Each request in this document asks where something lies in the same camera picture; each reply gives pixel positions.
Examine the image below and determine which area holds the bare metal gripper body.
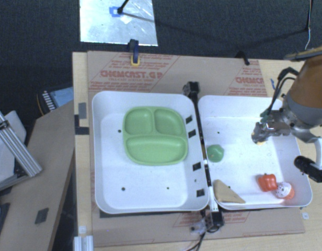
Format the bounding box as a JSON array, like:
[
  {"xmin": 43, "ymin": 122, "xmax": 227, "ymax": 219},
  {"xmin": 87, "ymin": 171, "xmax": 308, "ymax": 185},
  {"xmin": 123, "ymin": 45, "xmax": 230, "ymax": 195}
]
[{"xmin": 264, "ymin": 110, "xmax": 293, "ymax": 139}]

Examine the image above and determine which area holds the white plastic tray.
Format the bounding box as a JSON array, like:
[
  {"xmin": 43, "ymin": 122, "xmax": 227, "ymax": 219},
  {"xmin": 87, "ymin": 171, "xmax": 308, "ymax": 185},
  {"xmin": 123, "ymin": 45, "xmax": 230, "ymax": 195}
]
[
  {"xmin": 91, "ymin": 90, "xmax": 210, "ymax": 215},
  {"xmin": 197, "ymin": 95, "xmax": 314, "ymax": 211}
]

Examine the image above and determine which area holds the green rounded toy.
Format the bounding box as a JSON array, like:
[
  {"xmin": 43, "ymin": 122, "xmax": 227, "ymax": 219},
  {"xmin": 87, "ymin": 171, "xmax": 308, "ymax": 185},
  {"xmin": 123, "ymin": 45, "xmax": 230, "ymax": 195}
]
[{"xmin": 206, "ymin": 144, "xmax": 225, "ymax": 163}]

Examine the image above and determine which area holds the orange bell pepper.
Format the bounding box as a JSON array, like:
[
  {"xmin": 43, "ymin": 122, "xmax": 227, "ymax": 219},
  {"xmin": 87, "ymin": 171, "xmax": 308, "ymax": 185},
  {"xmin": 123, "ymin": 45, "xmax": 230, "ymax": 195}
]
[{"xmin": 257, "ymin": 173, "xmax": 278, "ymax": 192}]

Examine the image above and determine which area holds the thin black and white rod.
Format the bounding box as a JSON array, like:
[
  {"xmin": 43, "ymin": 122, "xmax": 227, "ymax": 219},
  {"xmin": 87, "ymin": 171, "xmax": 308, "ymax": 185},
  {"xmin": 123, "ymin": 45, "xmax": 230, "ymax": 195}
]
[{"xmin": 190, "ymin": 92, "xmax": 219, "ymax": 212}]

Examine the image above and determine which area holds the white and orange spotted cupcake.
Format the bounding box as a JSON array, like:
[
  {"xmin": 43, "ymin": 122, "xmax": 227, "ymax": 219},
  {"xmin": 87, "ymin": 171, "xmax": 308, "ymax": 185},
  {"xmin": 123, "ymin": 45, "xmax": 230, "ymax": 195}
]
[{"xmin": 274, "ymin": 181, "xmax": 295, "ymax": 200}]

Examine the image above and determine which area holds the tan bread slice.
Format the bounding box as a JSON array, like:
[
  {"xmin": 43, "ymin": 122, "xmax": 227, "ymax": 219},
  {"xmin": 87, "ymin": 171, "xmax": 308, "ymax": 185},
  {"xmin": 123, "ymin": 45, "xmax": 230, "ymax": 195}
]
[{"xmin": 212, "ymin": 179, "xmax": 246, "ymax": 204}]

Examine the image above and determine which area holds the green divided plate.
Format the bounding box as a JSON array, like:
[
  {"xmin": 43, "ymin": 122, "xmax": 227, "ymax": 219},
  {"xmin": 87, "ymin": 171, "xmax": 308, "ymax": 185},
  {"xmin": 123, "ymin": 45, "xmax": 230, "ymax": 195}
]
[{"xmin": 122, "ymin": 106, "xmax": 189, "ymax": 166}]

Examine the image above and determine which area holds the brown cardboard board red print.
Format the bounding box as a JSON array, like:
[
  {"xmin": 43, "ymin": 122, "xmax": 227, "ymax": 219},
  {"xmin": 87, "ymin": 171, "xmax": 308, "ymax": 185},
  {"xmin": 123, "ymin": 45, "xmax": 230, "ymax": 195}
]
[{"xmin": 87, "ymin": 50, "xmax": 306, "ymax": 248}]

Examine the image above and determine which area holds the black cylinder on white bracket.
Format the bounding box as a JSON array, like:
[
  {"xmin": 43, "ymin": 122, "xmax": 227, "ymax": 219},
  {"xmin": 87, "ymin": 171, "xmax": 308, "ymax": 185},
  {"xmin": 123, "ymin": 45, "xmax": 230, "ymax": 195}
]
[{"xmin": 293, "ymin": 137, "xmax": 322, "ymax": 183}]

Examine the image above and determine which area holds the black block with thin wires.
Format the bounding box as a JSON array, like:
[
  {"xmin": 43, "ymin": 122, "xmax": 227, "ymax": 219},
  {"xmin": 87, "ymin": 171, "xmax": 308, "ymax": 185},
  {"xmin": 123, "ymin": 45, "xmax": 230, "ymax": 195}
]
[
  {"xmin": 182, "ymin": 81, "xmax": 201, "ymax": 97},
  {"xmin": 202, "ymin": 210, "xmax": 225, "ymax": 233}
]

